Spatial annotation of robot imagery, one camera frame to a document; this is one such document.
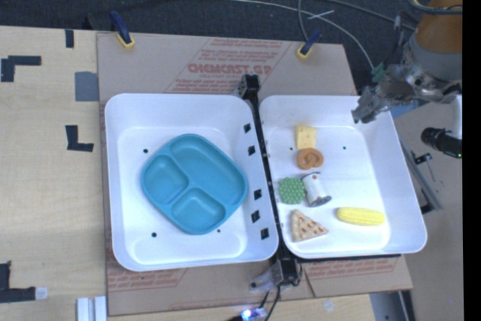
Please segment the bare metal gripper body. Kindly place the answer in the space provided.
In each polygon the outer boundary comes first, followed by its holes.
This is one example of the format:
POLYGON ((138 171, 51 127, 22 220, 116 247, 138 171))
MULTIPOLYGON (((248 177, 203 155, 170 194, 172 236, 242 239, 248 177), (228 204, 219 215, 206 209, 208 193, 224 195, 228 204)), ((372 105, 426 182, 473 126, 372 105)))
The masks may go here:
POLYGON ((374 95, 389 104, 407 104, 419 98, 447 104, 462 94, 459 81, 440 80, 414 64, 381 63, 373 70, 374 95))

